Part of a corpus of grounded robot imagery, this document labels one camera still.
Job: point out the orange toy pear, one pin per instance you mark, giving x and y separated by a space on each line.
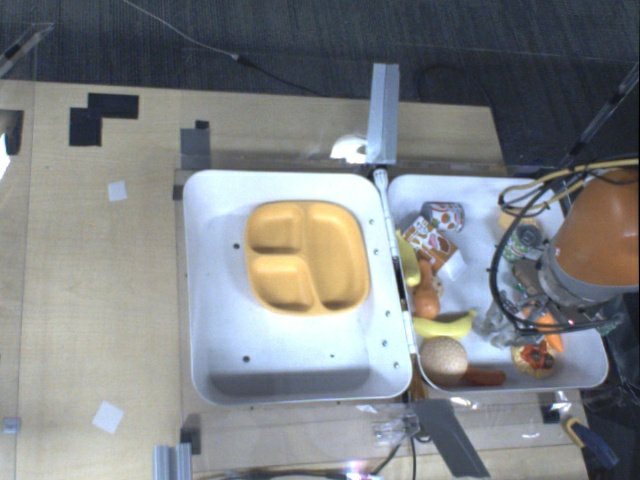
426 298

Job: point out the thin black and white rod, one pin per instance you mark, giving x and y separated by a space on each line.
386 208

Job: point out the pale yellow block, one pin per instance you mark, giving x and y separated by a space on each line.
510 219

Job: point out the red sausage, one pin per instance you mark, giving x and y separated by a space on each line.
486 377

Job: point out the pizza slice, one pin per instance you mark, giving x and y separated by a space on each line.
532 360

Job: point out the round brown bread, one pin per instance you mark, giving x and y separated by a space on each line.
443 360

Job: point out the green and white can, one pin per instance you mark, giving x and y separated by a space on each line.
520 245

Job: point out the orange and white carton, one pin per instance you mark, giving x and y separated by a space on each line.
430 243

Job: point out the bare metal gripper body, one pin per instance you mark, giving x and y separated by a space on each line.
531 279

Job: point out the white plastic tray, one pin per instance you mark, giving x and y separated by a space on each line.
300 358
475 268

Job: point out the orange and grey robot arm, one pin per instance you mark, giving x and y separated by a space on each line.
595 228

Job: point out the clear plastic bottle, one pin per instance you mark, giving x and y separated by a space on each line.
492 325

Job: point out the small can with orange print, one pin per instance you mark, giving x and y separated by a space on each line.
444 216

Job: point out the orange carrot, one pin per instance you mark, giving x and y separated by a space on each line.
552 337

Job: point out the orange divided plate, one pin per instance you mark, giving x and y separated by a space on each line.
307 258

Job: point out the pale wood board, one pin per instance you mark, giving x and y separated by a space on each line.
100 278

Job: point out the yellow banana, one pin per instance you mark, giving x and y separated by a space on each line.
409 263
442 325

